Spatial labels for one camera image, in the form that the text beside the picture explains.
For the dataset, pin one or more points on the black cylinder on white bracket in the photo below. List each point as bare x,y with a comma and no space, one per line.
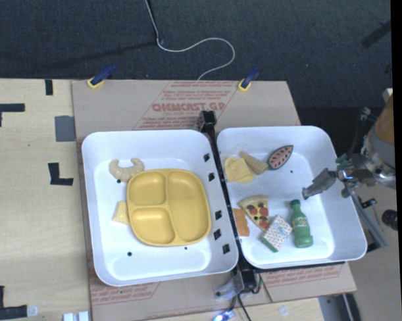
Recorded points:
390,219

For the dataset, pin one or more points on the green bottle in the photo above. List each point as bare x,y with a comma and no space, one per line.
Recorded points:
301,225

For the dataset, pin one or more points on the thin black rod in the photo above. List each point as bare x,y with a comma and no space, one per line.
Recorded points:
226,195

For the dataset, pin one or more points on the brown cardboard board red print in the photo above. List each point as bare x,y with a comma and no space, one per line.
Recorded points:
120,103

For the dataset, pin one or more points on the white plastic tray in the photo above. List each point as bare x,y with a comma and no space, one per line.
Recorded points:
105,258
331,218

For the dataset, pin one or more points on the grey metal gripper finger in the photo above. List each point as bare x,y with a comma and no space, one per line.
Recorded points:
320,184

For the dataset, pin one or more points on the yellow divided plate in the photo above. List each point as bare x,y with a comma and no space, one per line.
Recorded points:
186,203

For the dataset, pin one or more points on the orange toy food piece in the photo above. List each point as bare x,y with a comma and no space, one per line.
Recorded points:
241,222

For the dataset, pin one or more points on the pale yellow butter piece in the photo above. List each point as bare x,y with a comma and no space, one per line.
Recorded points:
237,170

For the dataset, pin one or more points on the pale yellow cheese wedge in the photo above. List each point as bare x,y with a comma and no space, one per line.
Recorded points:
121,214

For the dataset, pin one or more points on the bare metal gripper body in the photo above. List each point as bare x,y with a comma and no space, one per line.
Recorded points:
363,175

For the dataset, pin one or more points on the toy pizza slice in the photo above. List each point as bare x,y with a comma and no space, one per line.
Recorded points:
257,210

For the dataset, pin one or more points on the red watermelon slice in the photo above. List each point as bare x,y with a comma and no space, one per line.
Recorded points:
280,157

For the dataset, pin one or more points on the tan ice cream cone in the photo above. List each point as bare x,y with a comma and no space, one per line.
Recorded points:
255,163

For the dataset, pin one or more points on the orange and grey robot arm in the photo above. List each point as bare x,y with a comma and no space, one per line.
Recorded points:
385,127

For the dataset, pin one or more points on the patterned green-edged carton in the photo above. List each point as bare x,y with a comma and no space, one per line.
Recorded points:
276,233

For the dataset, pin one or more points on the beige toy croissant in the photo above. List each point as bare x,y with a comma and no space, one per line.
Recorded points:
124,172

